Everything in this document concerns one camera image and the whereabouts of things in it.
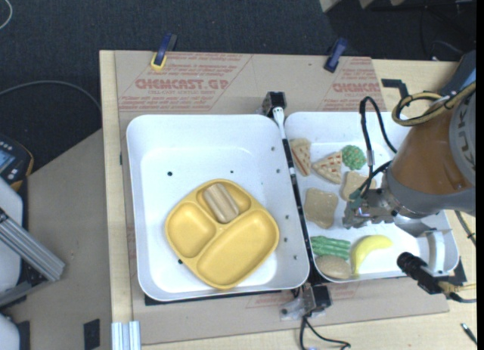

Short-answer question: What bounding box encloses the tan toy bread slice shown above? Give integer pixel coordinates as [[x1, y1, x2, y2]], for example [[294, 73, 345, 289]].
[[304, 187, 340, 230], [341, 170, 377, 202]]

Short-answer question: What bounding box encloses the green toy broccoli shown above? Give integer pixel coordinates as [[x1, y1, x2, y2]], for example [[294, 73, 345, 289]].
[[340, 144, 368, 172]]

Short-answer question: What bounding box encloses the green toy asparagus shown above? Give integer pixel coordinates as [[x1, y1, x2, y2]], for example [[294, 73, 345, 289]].
[[310, 235, 352, 261]]

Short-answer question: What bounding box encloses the yellow divided plate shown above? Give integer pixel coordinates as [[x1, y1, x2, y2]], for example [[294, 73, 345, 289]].
[[164, 178, 281, 291]]

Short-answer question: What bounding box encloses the brown cardboard board red print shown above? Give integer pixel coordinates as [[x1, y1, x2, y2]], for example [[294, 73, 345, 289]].
[[113, 50, 451, 345]]

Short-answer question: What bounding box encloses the black block with thin wires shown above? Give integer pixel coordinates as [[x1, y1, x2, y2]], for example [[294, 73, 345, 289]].
[[281, 283, 334, 320], [262, 91, 289, 117]]

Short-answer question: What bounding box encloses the yellow banana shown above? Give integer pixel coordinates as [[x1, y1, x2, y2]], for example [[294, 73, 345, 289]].
[[349, 234, 395, 276]]

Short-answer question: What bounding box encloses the tan toy hot dog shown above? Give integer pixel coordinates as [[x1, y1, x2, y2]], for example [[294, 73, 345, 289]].
[[202, 183, 240, 225]]

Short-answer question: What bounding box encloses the tan red pizza slice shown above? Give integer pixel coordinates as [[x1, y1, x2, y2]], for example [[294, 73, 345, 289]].
[[312, 150, 343, 185]]

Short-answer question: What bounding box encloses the tan lattice pie slice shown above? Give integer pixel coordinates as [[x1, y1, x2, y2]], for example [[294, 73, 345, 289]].
[[289, 138, 312, 178]]

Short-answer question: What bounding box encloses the thin black and white rod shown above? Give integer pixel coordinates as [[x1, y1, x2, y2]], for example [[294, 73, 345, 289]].
[[272, 107, 317, 287]]

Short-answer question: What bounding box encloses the white plastic tray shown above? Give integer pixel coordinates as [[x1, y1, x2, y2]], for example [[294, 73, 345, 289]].
[[126, 113, 311, 302], [283, 110, 461, 284]]

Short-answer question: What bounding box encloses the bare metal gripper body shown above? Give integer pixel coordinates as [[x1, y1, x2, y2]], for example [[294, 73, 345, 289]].
[[354, 187, 448, 239]]

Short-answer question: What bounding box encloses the round tan biscuit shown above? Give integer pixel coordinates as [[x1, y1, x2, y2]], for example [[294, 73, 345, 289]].
[[315, 254, 353, 280]]

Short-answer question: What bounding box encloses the black cylinder on white bracket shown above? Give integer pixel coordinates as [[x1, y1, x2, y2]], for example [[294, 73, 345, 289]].
[[396, 229, 451, 296]]

